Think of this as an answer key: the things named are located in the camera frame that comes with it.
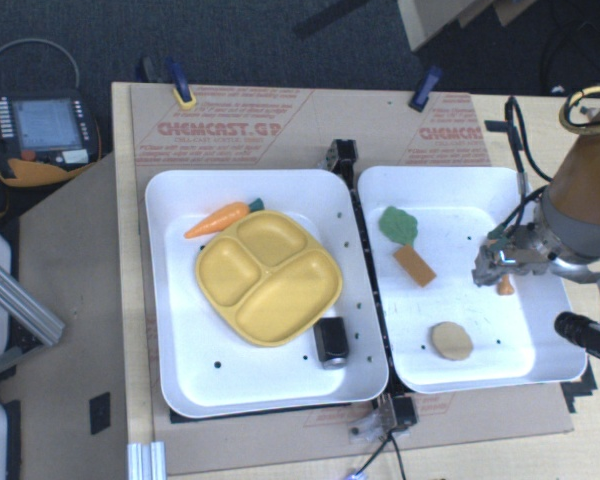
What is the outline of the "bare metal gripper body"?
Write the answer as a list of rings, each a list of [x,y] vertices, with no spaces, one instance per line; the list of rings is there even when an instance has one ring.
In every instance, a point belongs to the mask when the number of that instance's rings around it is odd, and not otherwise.
[[[499,226],[479,247],[473,282],[493,286],[505,275],[544,274],[560,252],[559,236],[539,223]]]

